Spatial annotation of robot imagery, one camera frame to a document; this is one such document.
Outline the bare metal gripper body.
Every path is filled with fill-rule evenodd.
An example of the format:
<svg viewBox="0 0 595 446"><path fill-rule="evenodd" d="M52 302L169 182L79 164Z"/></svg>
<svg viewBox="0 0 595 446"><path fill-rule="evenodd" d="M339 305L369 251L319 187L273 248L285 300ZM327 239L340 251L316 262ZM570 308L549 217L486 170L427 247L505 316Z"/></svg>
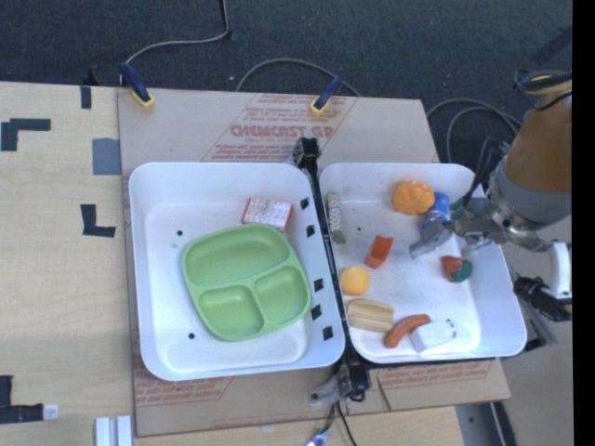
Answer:
<svg viewBox="0 0 595 446"><path fill-rule="evenodd" d="M537 234L542 225L499 199L462 197L451 204L451 220L454 233L473 247L513 243L526 250L548 249L548 242Z"/></svg>

